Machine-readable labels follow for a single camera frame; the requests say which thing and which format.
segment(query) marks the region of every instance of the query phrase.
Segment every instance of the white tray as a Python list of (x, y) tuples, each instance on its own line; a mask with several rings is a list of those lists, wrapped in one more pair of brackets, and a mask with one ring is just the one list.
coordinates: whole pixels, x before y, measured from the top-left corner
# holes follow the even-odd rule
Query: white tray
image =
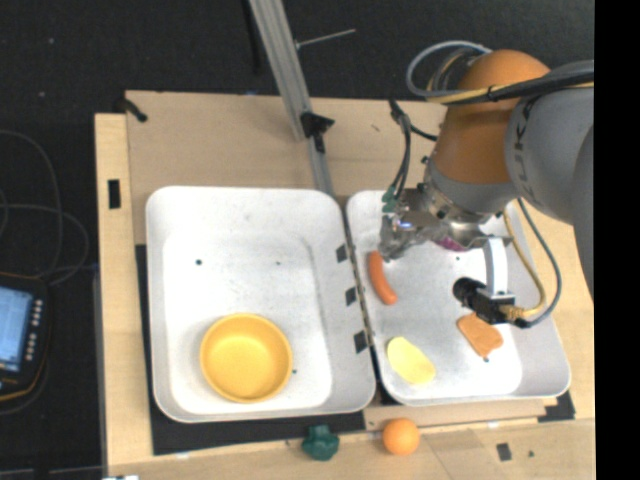
[[(497, 325), (504, 344), (480, 358), (456, 327), (456, 320), (470, 311), (454, 298), (453, 284), (463, 276), (486, 282), (482, 250), (456, 253), (427, 242), (405, 256), (385, 264), (385, 274), (398, 294), (393, 306), (384, 305), (373, 291), (366, 258), (377, 249), (382, 217), (382, 192), (355, 194), (347, 204), (347, 220), (355, 248), (364, 304), (369, 316), (373, 345), (385, 388), (397, 401), (411, 406), (558, 396), (570, 381), (570, 371), (552, 318), (521, 330)], [(518, 239), (526, 250), (518, 216), (508, 207)], [(502, 219), (493, 218), (486, 233), (507, 235)], [(535, 305), (536, 287), (518, 259), (507, 247), (509, 288), (518, 304)], [(411, 385), (390, 366), (386, 346), (404, 336), (429, 357), (436, 377), (424, 385)]]
[[(345, 413), (375, 377), (337, 203), (314, 190), (165, 187), (146, 208), (153, 389), (170, 418), (230, 421)], [(274, 398), (239, 404), (203, 377), (217, 319), (250, 312), (287, 335), (293, 374)]]

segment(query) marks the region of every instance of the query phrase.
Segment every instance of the black floor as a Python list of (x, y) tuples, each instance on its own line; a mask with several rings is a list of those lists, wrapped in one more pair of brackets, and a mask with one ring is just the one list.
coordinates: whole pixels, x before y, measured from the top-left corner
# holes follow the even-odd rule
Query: black floor
[[(301, 50), (312, 96), (412, 99), (407, 64), (449, 39), (520, 49), (551, 67), (594, 57), (595, 0), (283, 1), (299, 41), (357, 29)], [(241, 0), (0, 0), (0, 129), (29, 135), (51, 158), (64, 210), (89, 233), (88, 267), (98, 258), (92, 119), (126, 89), (276, 93), (268, 69), (252, 71)], [(12, 204), (54, 202), (36, 149), (6, 134), (0, 190)], [(12, 210), (0, 271), (46, 268), (55, 240), (51, 215)], [(82, 247), (67, 222), (60, 265)], [(92, 281), (87, 268), (52, 288), (47, 382), (32, 405), (0, 416), (0, 472), (100, 464)]]

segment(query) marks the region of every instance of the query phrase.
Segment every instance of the metal pole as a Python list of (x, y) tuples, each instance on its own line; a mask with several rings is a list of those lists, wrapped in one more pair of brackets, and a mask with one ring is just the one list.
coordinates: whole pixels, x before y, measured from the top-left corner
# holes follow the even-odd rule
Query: metal pole
[(325, 155), (317, 150), (313, 140), (307, 139), (302, 127), (301, 117), (312, 111), (311, 101), (282, 0), (249, 0), (249, 3), (294, 136), (308, 142), (316, 188), (333, 196)]

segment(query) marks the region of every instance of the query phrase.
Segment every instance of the wooden table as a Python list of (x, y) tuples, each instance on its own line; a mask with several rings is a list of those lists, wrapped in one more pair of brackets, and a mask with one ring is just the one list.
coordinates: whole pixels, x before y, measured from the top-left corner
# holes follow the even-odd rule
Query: wooden table
[[(312, 188), (307, 147), (291, 134), (282, 101), (270, 96), (129, 91), (148, 116), (95, 116), (101, 267), (106, 462), (110, 475), (141, 478), (552, 478), (595, 477), (593, 302), (582, 277), (573, 231), (532, 210), (564, 275), (554, 320), (572, 369), (576, 419), (538, 423), (555, 399), (468, 403), (445, 407), (365, 409), (366, 432), (341, 436), (327, 463), (313, 461), (297, 440), (251, 443), (154, 456), (145, 373), (136, 244), (145, 242), (144, 205), (165, 185)], [(403, 142), (387, 103), (313, 99), (314, 112), (336, 120), (325, 137), (338, 199), (383, 190), (398, 168)], [(437, 133), (445, 109), (401, 103), (413, 123)], [(416, 139), (414, 159), (432, 143)], [(422, 176), (414, 162), (408, 185)], [(546, 286), (551, 266), (527, 231)], [(423, 433), (419, 450), (395, 457), (380, 444), (391, 417), (407, 416)], [(507, 444), (511, 460), (496, 446)]]

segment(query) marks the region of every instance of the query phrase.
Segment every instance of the orange sausage toy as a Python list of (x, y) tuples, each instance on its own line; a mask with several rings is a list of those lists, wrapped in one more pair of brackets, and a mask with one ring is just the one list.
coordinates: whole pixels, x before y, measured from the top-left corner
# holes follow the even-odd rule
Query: orange sausage toy
[(398, 302), (398, 296), (393, 288), (389, 285), (387, 278), (384, 275), (384, 259), (378, 251), (369, 253), (369, 279), (380, 300), (391, 306)]

